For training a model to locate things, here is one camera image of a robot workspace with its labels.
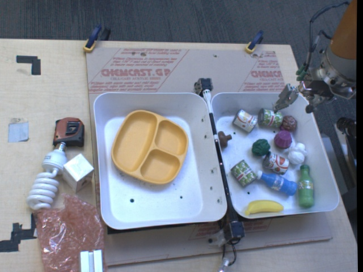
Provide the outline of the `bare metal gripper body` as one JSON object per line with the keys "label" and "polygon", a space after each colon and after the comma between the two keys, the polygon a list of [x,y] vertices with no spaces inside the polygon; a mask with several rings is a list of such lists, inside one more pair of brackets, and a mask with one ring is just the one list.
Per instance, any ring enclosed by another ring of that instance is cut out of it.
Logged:
{"label": "bare metal gripper body", "polygon": [[309,70],[301,67],[297,71],[297,81],[299,92],[310,105],[319,105],[334,97],[356,98],[356,71],[353,69],[339,71],[323,65]]}

